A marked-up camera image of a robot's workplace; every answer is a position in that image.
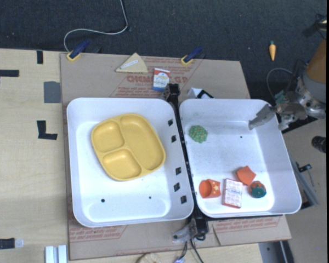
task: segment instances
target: black fabric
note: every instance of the black fabric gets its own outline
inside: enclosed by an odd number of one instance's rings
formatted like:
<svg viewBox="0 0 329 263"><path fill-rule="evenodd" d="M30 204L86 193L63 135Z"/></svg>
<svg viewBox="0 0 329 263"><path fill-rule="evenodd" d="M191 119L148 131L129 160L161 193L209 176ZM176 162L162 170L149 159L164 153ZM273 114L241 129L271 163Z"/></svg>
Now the black fabric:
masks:
<svg viewBox="0 0 329 263"><path fill-rule="evenodd" d="M72 49L89 38L106 54L182 58L202 47L206 59L241 62L252 98L271 101L266 74L309 61L322 37L305 35L327 0L124 0L130 29L117 36L76 32ZM0 0L0 48L64 51L76 28L117 31L124 26L119 0ZM268 46L277 46L271 61ZM287 77L273 76L280 86Z"/></svg>

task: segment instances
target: carrot toy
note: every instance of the carrot toy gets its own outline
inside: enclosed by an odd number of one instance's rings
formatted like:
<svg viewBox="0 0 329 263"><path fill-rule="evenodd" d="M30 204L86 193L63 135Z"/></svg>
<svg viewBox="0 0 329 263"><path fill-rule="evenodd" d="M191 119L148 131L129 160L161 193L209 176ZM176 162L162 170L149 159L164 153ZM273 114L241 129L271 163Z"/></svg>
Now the carrot toy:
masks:
<svg viewBox="0 0 329 263"><path fill-rule="evenodd" d="M276 51L276 45L274 44L274 41L270 41L269 54L270 57L272 58L272 61L274 61L275 59L275 51Z"/></svg>

